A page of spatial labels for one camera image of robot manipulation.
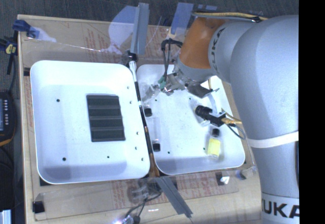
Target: transparent plastic sheet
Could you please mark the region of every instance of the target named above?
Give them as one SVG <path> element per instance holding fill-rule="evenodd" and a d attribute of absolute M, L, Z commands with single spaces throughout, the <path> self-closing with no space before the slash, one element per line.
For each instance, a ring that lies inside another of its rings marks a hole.
<path fill-rule="evenodd" d="M 40 32 L 37 39 L 27 37 L 24 33 L 21 34 L 21 48 L 24 50 L 22 55 L 24 70 L 28 71 L 36 61 L 45 59 L 105 63 L 120 62 L 122 54 L 131 45 L 134 29 L 132 21 L 135 14 L 135 7 L 122 5 L 120 7 L 120 14 L 117 14 L 116 19 L 113 19 L 112 22 L 43 17 L 29 18 L 24 16 L 23 20 Z M 216 7 L 207 6 L 205 8 L 217 10 Z M 163 18 L 160 17 L 157 24 L 148 26 L 145 54 L 139 55 L 138 67 L 144 64 L 162 65 L 164 63 L 163 52 L 161 51 L 162 41 L 173 38 L 183 42 L 194 17 L 191 15 L 182 16 L 178 19 L 178 21 L 182 22 L 174 23 L 174 29 L 173 24 L 163 25 L 162 20 Z M 179 47 L 171 46 L 171 59 L 177 57 L 179 50 Z M 36 168 L 30 79 L 26 76 L 23 80 L 28 106 L 29 146 L 32 162 L 34 201 L 42 201 L 45 207 L 45 212 L 35 214 L 36 219 L 54 219 L 107 211 L 111 211 L 113 215 L 115 214 L 116 219 L 121 219 L 123 213 L 128 211 L 128 208 L 138 205 L 139 201 L 132 199 L 131 190 L 132 188 L 140 188 L 139 181 L 141 179 L 63 185 L 47 185 L 40 179 Z M 204 205 L 205 203 L 211 203 L 211 201 L 205 200 L 207 197 L 238 192 L 237 180 L 239 178 L 236 177 L 238 173 L 235 171 L 229 171 L 228 173 L 232 177 L 230 177 L 227 184 L 220 182 L 222 175 L 220 177 L 220 175 L 216 175 L 216 172 L 178 175 L 171 176 L 171 178 L 174 178 L 178 183 L 179 192 L 183 199 L 187 201 L 199 199 L 200 204 Z M 191 208 L 191 210 L 194 215 L 196 213 L 200 215 L 195 208 Z M 158 219 L 168 219 L 175 215 L 177 213 L 163 194 L 156 200 L 148 202 L 146 210 L 142 213 L 142 219 L 144 222 L 149 222 Z M 251 219 L 259 219 L 258 217 L 254 215 Z M 113 223 L 114 221 L 115 218 L 112 218 L 102 223 Z"/>

